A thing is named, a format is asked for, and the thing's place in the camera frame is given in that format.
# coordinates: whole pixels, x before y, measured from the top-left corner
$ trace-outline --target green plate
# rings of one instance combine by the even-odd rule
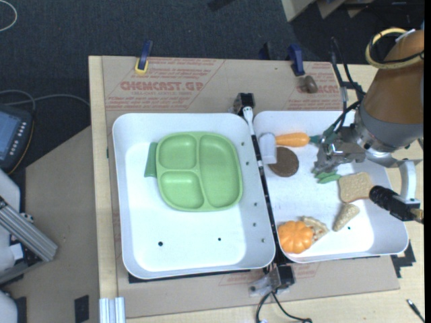
[[[220,134],[167,135],[156,147],[156,174],[165,202],[182,211],[219,211],[242,196],[235,146]]]

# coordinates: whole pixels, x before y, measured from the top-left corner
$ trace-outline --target toy pumpkin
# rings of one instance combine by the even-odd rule
[[[311,247],[313,231],[303,221],[288,221],[278,227],[278,237],[285,252],[299,254]]]

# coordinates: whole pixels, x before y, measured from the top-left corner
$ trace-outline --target table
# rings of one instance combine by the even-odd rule
[[[254,61],[241,66],[251,66],[250,70],[242,69],[242,73],[253,75]],[[260,65],[269,65],[266,61]],[[106,115],[104,105],[104,78],[102,57],[89,57],[90,97],[92,105],[92,142],[94,156],[94,186],[96,197],[96,223],[98,241],[98,265],[100,297],[114,298],[118,296],[116,262],[114,255],[114,235],[112,230],[112,203],[109,182],[109,166],[106,157],[108,145],[106,132]],[[369,87],[376,69],[368,65],[350,66],[352,77],[364,89]],[[398,158],[423,158],[422,150],[415,143],[408,150],[398,151]],[[423,162],[417,166],[418,189],[417,198],[424,208]],[[399,191],[401,179],[397,170],[388,171],[393,189]],[[299,317],[311,317],[313,322],[415,322],[419,321],[406,299],[411,299],[424,314],[424,227],[416,222],[406,223],[411,245],[416,257],[413,267],[402,268],[402,278],[399,280],[400,290],[365,293],[351,296],[328,297],[289,302],[286,310]],[[224,308],[128,319],[128,322],[254,322],[255,306]],[[261,310],[261,318],[269,322],[286,322],[286,317],[271,303]]]

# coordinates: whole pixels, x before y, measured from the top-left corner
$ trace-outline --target black device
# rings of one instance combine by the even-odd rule
[[[32,123],[28,111],[0,104],[0,168],[4,172],[20,162],[30,142]]]

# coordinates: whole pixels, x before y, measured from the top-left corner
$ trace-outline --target device screen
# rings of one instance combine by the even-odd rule
[[[0,111],[0,160],[6,158],[13,136],[20,125],[20,119]]]

